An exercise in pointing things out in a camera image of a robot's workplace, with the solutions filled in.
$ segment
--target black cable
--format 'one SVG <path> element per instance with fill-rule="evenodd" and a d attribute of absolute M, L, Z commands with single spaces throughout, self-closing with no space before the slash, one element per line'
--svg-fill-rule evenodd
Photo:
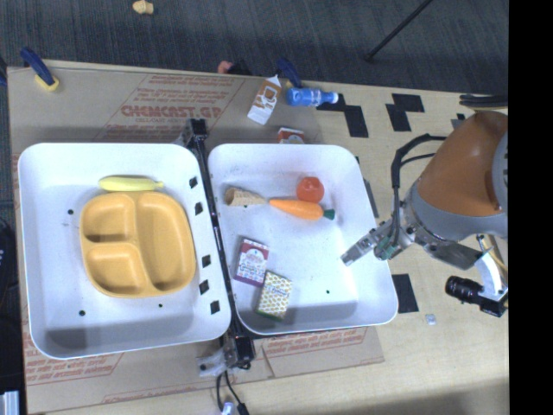
<path fill-rule="evenodd" d="M 407 160 L 403 160 L 401 162 L 401 166 L 403 167 L 405 164 L 410 163 L 410 162 L 414 162 L 415 160 L 422 160 L 423 158 L 431 158 L 434 155 L 435 155 L 435 153 L 433 153 L 433 154 L 423 154 L 421 156 L 412 156 L 411 158 L 408 158 Z"/>
<path fill-rule="evenodd" d="M 419 158 L 426 157 L 425 156 L 415 156 L 408 160 L 403 161 L 404 157 L 414 148 L 416 148 L 419 144 L 426 143 L 431 140 L 438 140 L 443 141 L 447 137 L 440 137 L 440 136 L 433 136 L 430 134 L 424 134 L 419 137 L 413 138 L 411 141 L 409 141 L 407 144 L 396 150 L 396 155 L 394 156 L 394 160 L 391 163 L 390 172 L 391 172 L 391 187 L 394 190 L 394 210 L 392 214 L 392 220 L 391 220 L 391 226 L 390 226 L 390 233 L 388 234 L 388 237 L 391 238 L 393 235 L 393 240 L 391 242 L 392 246 L 396 246 L 397 242 L 399 241 L 399 187 L 400 187 L 400 177 L 399 173 L 401 170 L 401 167 L 410 161 L 417 160 Z"/>
<path fill-rule="evenodd" d="M 219 389 L 220 389 L 220 386 L 221 386 L 221 378 L 223 378 L 223 374 L 221 374 L 217 377 L 217 405 L 219 406 L 219 411 L 223 412 L 224 405 L 221 401 L 221 397 L 220 397 L 220 394 L 219 394 Z"/>
<path fill-rule="evenodd" d="M 240 398 L 238 397 L 238 395 L 234 392 L 234 389 L 232 389 L 232 386 L 231 386 L 231 381 L 229 380 L 228 378 L 228 371 L 225 370 L 224 373 L 222 373 L 221 375 L 219 375 L 217 377 L 217 405 L 219 406 L 219 410 L 221 412 L 223 412 L 223 409 L 225 408 L 225 405 L 223 404 L 223 402 L 221 401 L 221 397 L 220 397 L 220 386 L 221 386 L 221 379 L 223 378 L 223 375 L 225 375 L 225 381 L 226 381 L 226 385 L 228 386 L 229 390 L 231 391 L 232 393 L 232 396 L 236 399 L 238 405 L 237 405 L 237 409 L 238 409 L 238 413 L 239 415 L 249 415 L 249 412 L 248 412 L 248 409 L 246 408 L 245 404 L 240 401 Z"/>
<path fill-rule="evenodd" d="M 240 401 L 240 398 L 238 397 L 238 395 L 234 392 L 234 389 L 232 389 L 232 386 L 231 386 L 231 381 L 228 379 L 228 371 L 225 370 L 225 380 L 226 380 L 226 385 L 228 386 L 229 390 L 231 391 L 232 395 L 234 395 L 234 398 L 238 401 L 238 403 L 241 405 L 242 404 L 242 401 Z"/>

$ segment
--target yellow plate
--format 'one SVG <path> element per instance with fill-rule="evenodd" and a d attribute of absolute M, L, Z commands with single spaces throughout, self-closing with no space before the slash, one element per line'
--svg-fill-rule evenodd
<path fill-rule="evenodd" d="M 182 206 L 160 192 L 115 192 L 90 200 L 80 243 L 92 284 L 112 297 L 154 297 L 194 277 L 192 232 Z"/>

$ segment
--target blue bottle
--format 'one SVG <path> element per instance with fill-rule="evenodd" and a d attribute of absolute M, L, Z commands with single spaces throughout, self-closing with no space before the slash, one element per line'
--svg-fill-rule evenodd
<path fill-rule="evenodd" d="M 286 92 L 286 102 L 290 106 L 318 106 L 322 103 L 334 104 L 338 101 L 338 93 L 325 93 L 321 89 L 311 87 L 291 87 Z"/>

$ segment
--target banana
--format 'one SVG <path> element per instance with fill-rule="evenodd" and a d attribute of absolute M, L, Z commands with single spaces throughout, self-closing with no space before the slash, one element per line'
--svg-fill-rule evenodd
<path fill-rule="evenodd" d="M 98 184 L 102 189 L 111 192 L 137 192 L 163 187 L 163 182 L 154 182 L 145 176 L 107 176 Z"/>

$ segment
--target tomato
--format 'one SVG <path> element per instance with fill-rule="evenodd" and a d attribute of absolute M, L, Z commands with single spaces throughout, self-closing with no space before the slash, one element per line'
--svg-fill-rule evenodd
<path fill-rule="evenodd" d="M 302 178 L 296 187 L 296 195 L 299 200 L 318 203 L 325 194 L 325 187 L 316 176 Z"/>

